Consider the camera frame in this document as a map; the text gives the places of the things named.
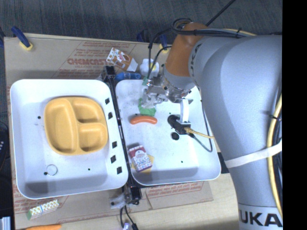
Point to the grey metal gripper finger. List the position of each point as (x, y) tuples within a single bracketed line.
[(146, 97), (158, 101)]

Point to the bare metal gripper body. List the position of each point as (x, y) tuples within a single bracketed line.
[(172, 93)]

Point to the green and white toy food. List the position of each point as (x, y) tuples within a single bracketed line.
[(146, 109)]

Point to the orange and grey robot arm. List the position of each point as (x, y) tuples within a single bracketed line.
[(237, 99)]

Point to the orange toy sausage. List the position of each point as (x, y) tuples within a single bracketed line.
[(143, 120)]

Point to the blue plastic bottle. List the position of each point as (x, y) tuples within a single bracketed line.
[(127, 76)]

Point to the white and yellow toy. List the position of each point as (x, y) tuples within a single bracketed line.
[(147, 66)]

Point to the small black disc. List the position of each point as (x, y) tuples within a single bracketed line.
[(175, 136)]

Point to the orange and white carton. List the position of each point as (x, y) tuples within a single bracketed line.
[(120, 59)]

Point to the white plastic tray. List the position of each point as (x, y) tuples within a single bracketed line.
[(172, 157), (31, 138)]

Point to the red and white carton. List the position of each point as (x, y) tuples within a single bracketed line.
[(140, 158)]

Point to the yellow divided plate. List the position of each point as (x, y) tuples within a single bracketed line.
[(62, 126)]

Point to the brown cardboard board, red print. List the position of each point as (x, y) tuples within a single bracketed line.
[(55, 56)]

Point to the black cylinder on white bracket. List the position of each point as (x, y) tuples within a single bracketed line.
[(178, 124)]

